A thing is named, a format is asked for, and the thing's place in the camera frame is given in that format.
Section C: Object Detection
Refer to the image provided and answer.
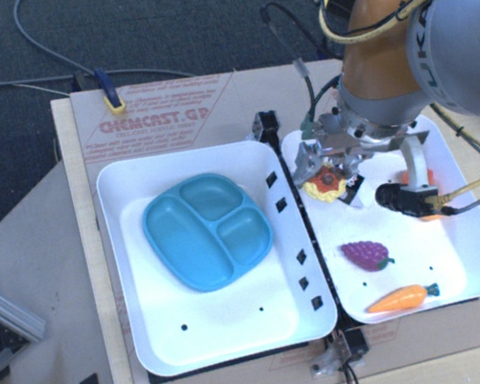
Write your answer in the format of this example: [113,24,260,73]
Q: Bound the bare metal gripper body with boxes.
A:
[306,97,422,175]

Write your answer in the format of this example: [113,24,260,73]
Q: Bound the black and white packet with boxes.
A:
[332,172,370,208]

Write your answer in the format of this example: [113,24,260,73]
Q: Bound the yellow and red pizza slice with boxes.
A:
[299,161,351,209]

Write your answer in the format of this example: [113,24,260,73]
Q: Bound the purple grapes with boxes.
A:
[339,235,397,278]

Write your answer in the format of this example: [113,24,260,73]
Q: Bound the orange round toy food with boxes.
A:
[398,165,445,226]

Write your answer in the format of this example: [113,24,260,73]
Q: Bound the white plastic tray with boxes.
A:
[92,127,345,384]
[277,96,480,336]

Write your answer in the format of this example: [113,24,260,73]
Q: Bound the brown cardboard board red print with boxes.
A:
[68,24,480,384]

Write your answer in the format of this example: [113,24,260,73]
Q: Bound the blue divided plate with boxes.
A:
[134,162,283,302]

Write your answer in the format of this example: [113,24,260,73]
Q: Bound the orange carrot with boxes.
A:
[363,279,444,318]

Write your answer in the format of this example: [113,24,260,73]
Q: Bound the black block with thin wires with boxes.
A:
[331,323,372,366]
[247,108,283,145]

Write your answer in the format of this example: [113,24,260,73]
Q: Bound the black cylinder on white bracket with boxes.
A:
[365,130,446,226]

